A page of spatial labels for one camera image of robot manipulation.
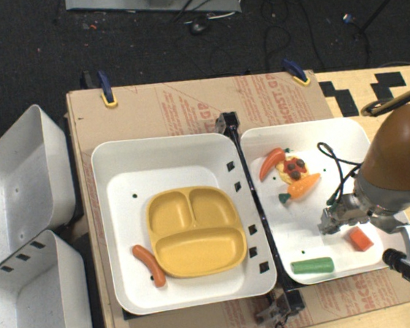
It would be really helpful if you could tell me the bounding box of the green cylinder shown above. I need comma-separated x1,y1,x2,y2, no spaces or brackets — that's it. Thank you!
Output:
289,255,335,278

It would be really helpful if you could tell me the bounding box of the white plastic tray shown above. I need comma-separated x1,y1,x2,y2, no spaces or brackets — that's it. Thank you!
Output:
88,123,281,320
238,110,410,291

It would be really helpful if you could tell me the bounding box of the brown cardboard board red print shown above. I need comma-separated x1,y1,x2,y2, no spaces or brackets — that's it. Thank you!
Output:
65,54,410,328

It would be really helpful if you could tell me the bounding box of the black block with thin wires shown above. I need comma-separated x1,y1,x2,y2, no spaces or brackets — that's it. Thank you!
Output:
251,287,308,328
213,110,243,135

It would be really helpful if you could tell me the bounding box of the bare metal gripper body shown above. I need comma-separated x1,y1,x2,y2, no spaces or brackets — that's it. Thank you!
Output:
325,191,379,229

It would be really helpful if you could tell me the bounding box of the red-orange carrot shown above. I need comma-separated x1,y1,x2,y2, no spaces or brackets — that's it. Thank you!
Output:
256,145,297,183

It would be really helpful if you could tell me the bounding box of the orange block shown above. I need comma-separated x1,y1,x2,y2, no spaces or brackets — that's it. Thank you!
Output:
347,224,376,254

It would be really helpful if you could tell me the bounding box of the light orange carrot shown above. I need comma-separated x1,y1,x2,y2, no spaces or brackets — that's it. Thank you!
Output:
276,172,324,205

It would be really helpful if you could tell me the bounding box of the pizza slice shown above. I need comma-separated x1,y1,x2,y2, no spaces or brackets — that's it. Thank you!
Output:
274,153,311,187

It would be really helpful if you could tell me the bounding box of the yellow divided plate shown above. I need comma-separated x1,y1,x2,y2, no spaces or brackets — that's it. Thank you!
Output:
143,180,251,282

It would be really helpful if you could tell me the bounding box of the orange sausage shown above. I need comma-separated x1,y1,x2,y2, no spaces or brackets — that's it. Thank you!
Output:
130,241,168,291

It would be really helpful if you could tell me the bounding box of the thin black rod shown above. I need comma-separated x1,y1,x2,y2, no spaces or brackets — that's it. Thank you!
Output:
227,122,291,296

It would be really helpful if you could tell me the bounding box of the black cylinder on white bracket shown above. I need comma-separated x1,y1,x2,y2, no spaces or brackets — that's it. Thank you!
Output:
370,210,410,289

